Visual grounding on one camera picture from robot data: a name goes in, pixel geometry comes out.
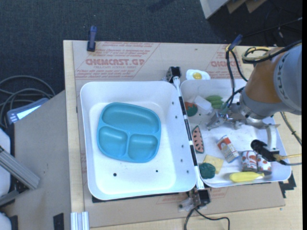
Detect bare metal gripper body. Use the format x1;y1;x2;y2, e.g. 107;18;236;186
224;103;267;130

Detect white plastic tray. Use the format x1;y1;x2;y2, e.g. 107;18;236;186
80;80;198;201
179;79;293;188

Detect green pea pods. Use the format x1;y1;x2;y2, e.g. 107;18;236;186
205;94;225;110

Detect red watermelon slice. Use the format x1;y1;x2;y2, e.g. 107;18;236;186
191;125;205;154

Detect red and white carton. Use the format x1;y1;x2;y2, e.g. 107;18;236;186
216;135;240;163

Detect red strawberry with green leaves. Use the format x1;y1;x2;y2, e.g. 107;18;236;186
184;101;199;117

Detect thin black and white rod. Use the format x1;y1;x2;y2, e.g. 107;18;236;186
173;76;204;190

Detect yellow cheese slice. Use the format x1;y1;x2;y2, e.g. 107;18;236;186
202;154;224;175

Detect red and white tomato can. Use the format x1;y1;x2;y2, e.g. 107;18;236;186
240;150;259;173
256;153;272;173

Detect white and yellow fried egg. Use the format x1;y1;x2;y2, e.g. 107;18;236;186
186;69;212;81

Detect dark green broccoli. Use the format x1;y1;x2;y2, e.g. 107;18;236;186
199;162;217;180

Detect yellow banana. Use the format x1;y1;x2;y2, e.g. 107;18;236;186
228;171;265;183

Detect blue divided plate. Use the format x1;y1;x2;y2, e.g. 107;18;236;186
96;102;162;163

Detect brown cardboard board red print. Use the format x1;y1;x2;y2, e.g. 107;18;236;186
71;41;286;228

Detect black cylinder on white bracket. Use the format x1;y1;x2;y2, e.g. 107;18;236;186
250;125;281;162

